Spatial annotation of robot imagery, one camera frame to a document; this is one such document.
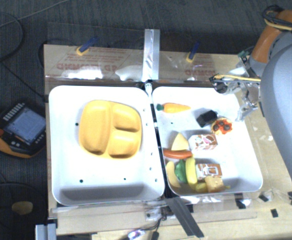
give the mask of handheld electronic device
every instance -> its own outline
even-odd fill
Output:
[[[46,119],[25,102],[0,114],[0,151],[31,158],[46,146]]]

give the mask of blue clamp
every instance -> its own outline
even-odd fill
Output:
[[[198,47],[199,47],[199,41],[197,41],[195,43],[195,45],[193,46],[192,50],[187,54],[187,58],[186,60],[191,63],[193,62],[193,60],[195,59],[195,55],[196,55],[196,52],[198,50]]]
[[[84,43],[82,46],[77,48],[77,54],[82,56],[85,53],[89,51],[89,47],[93,46],[97,41],[98,37],[94,36],[93,38],[89,39],[86,43]]]

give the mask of yellow plate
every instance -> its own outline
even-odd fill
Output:
[[[79,144],[91,154],[130,158],[141,144],[141,118],[132,107],[108,100],[93,100],[83,109]]]

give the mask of wooden surface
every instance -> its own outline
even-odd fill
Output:
[[[60,60],[62,54],[59,53],[63,52],[65,51],[58,49],[55,45],[45,47],[46,72]],[[238,63],[235,55],[210,54],[210,59],[217,73],[226,73],[235,68]],[[97,233],[92,235],[93,240],[120,240],[138,227],[154,224],[154,222],[145,220],[145,212],[137,204],[128,205],[126,208],[121,206],[116,208],[89,207],[75,209],[68,213],[56,209],[57,202],[51,192],[48,106],[47,119],[49,210],[51,217],[58,218],[57,235]],[[199,218],[199,221],[202,222],[198,225],[205,235],[202,239],[292,239],[292,205],[287,197],[287,192],[292,191],[292,182],[288,171],[260,110],[253,112],[245,122],[263,175],[263,187],[260,191],[270,194],[271,199],[264,202],[258,198],[258,195],[255,196],[252,198],[250,208],[240,211],[243,212],[242,214],[231,209],[217,211],[215,217],[213,212],[205,214],[205,216],[210,215],[211,218],[202,218],[202,220]],[[278,217],[272,216],[271,210],[273,209],[277,211]],[[197,239],[187,236],[176,219],[163,221],[158,232],[160,240]],[[147,232],[138,239],[149,240],[151,233]]]

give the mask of green pepper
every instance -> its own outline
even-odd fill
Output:
[[[179,160],[175,167],[175,174],[177,178],[183,182],[187,183],[187,177],[186,177],[186,162],[184,160]]]

